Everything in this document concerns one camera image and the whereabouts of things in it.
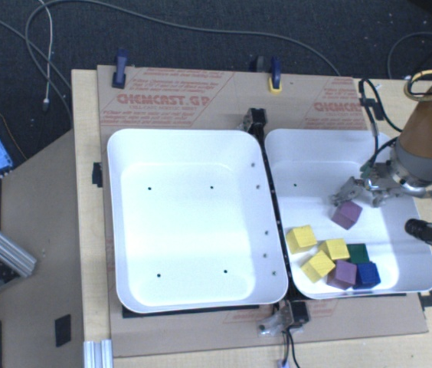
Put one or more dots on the yellow cube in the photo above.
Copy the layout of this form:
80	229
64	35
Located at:
336	248
301	239
318	266

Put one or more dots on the purple cube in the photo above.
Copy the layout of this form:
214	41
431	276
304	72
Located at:
344	273
347	215

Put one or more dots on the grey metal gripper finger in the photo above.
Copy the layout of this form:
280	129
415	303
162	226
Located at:
348	190
379	198

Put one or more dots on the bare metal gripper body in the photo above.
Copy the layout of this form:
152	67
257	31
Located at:
390	178

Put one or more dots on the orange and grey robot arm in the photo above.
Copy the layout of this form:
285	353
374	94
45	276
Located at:
424	129

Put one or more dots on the green cube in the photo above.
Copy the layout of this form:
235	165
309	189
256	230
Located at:
358	253

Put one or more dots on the white plastic tray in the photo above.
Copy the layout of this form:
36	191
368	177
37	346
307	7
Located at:
315	159
193	224

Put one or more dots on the black cylinder on white bracket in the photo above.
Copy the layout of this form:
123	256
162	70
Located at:
426	230

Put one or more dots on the blue cube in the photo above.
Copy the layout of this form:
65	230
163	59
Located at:
367	275

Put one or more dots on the brown cardboard board red print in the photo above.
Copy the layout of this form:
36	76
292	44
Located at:
200	98

